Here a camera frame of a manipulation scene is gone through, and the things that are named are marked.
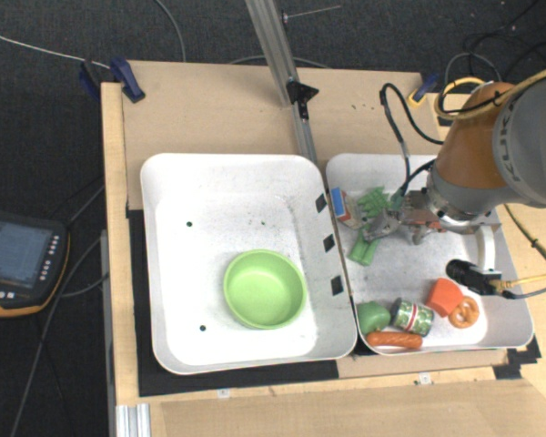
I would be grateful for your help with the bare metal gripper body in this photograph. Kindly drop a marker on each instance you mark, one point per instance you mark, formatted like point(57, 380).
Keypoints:
point(421, 212)

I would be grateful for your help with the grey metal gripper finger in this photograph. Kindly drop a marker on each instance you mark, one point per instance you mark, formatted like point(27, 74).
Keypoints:
point(378, 229)
point(419, 237)

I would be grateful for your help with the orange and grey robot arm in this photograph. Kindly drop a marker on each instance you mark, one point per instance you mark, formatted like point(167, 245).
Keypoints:
point(475, 153)

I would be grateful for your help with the green leafy toy vegetable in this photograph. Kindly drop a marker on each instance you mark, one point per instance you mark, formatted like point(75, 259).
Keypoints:
point(363, 251)

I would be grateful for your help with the blue white red carton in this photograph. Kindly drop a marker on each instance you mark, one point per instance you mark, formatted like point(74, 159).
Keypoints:
point(343, 207)

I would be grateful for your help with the white plastic tray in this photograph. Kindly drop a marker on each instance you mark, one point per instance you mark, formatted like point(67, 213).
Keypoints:
point(405, 276)
point(195, 285)

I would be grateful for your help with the orange block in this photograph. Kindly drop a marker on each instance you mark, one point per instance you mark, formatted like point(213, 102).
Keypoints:
point(443, 296)

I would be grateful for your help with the green and white can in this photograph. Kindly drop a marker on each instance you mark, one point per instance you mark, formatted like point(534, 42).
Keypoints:
point(413, 317)

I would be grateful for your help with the orange toy pretzel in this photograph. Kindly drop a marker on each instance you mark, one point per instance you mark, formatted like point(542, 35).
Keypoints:
point(469, 308)

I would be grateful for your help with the green toy pepper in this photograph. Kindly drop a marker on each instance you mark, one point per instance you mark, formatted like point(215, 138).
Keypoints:
point(372, 317)

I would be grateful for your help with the orange toy sausage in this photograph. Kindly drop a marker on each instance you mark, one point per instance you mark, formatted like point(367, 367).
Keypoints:
point(393, 340)

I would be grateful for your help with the green bowl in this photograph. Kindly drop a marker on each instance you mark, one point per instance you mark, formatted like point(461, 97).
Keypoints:
point(264, 289)

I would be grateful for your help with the brown cardboard board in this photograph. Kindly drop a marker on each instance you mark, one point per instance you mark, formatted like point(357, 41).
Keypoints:
point(218, 112)

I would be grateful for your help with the black cylinder on white bracket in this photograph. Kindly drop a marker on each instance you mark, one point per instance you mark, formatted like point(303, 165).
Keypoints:
point(471, 277)

